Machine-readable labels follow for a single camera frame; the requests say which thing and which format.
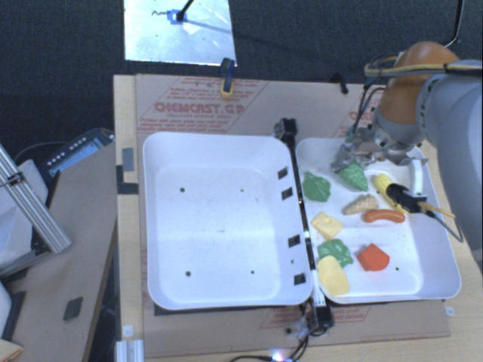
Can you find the white plastic tray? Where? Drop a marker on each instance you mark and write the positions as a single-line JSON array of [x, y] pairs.
[[415, 255], [222, 221]]

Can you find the green grapes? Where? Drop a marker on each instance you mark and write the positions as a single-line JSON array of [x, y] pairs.
[[355, 177]]

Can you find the beige croissant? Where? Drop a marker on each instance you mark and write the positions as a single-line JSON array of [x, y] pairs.
[[361, 204]]

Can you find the yellow rounded chip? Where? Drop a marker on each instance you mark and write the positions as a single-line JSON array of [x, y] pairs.
[[332, 277]]

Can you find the brown cardboard board red print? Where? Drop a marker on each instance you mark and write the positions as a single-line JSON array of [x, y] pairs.
[[260, 100]]

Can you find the orange wedge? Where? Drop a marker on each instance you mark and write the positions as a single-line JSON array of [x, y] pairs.
[[373, 258]]

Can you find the yellow cheese wedge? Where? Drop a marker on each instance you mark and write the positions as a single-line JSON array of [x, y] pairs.
[[326, 224]]

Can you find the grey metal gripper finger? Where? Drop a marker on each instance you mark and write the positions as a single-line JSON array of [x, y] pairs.
[[368, 159], [342, 158]]

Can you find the thin black and white rod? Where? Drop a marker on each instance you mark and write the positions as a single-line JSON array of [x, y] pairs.
[[303, 209]]

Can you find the green lettuce leaf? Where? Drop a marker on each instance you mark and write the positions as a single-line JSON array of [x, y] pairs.
[[335, 250], [316, 188]]

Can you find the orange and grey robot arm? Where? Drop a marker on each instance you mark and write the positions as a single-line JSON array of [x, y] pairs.
[[449, 111]]

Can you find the yellow corn cob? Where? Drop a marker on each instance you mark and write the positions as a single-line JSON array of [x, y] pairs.
[[382, 183]]

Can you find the orange sausage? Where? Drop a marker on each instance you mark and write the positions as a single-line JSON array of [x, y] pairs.
[[384, 216]]

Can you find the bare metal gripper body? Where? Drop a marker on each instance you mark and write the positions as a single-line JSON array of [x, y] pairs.
[[371, 143]]

